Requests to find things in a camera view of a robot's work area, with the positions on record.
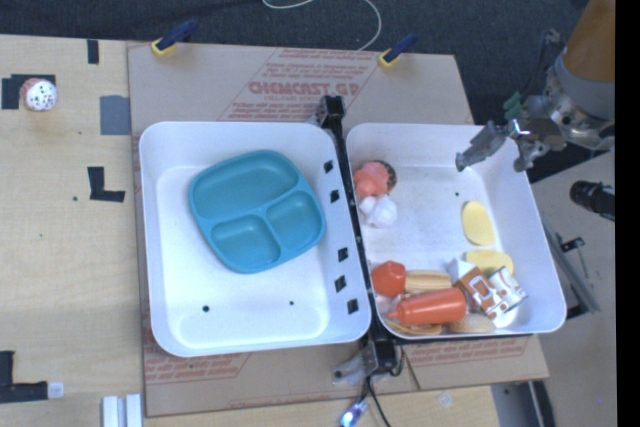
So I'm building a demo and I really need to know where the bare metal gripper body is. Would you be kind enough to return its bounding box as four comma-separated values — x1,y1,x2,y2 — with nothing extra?
507,93,616,152

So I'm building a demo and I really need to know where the yellow oval chip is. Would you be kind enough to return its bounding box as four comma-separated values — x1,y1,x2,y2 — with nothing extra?
460,199,497,247
464,248,515,278

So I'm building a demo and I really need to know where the white plastic tray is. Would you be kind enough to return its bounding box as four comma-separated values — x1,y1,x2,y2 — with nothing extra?
344,121,568,341
138,120,373,359

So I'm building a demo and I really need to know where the pink frosted brown doughnut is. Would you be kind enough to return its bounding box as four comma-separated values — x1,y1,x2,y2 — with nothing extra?
352,159,399,200

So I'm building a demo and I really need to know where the white lumpy toy food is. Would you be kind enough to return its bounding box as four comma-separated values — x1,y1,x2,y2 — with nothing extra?
358,194,399,230

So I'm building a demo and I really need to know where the white and orange can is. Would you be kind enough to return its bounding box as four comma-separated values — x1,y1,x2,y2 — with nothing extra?
486,265,529,314

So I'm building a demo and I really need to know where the white and orange carton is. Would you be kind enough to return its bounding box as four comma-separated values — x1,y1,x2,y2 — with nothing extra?
445,256,504,329

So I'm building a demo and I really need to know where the tan hot dog bun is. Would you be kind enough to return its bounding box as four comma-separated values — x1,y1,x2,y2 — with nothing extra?
403,269,454,295

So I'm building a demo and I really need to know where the thin black rod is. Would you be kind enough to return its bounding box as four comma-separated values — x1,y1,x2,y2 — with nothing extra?
327,114,387,352

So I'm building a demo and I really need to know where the orange faceted toy fruit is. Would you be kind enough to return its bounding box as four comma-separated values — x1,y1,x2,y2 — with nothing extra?
370,260,408,298

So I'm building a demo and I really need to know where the orange squeeze bottle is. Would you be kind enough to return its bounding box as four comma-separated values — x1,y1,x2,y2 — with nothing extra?
386,286,468,328

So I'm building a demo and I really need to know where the tan bread roll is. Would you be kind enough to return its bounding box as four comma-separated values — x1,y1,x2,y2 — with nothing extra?
446,312,497,335

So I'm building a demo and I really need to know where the tan flat waffle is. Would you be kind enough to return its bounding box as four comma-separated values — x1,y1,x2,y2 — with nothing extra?
383,318,444,337

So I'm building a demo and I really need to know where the blue divided plate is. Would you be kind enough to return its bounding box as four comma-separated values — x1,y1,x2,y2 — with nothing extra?
187,149,328,275

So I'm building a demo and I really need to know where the brown cardboard board red print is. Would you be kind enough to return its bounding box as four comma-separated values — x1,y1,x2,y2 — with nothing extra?
126,41,551,418

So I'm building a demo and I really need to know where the white speckled cupcake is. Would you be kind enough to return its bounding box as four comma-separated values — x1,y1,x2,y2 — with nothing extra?
20,76,59,113

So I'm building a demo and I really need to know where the black cylinder on white bracket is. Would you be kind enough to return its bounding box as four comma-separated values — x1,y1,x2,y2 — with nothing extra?
569,179,617,223

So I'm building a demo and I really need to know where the black block with thin wires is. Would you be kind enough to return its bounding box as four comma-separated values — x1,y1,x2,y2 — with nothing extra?
368,336,402,375
318,94,348,131

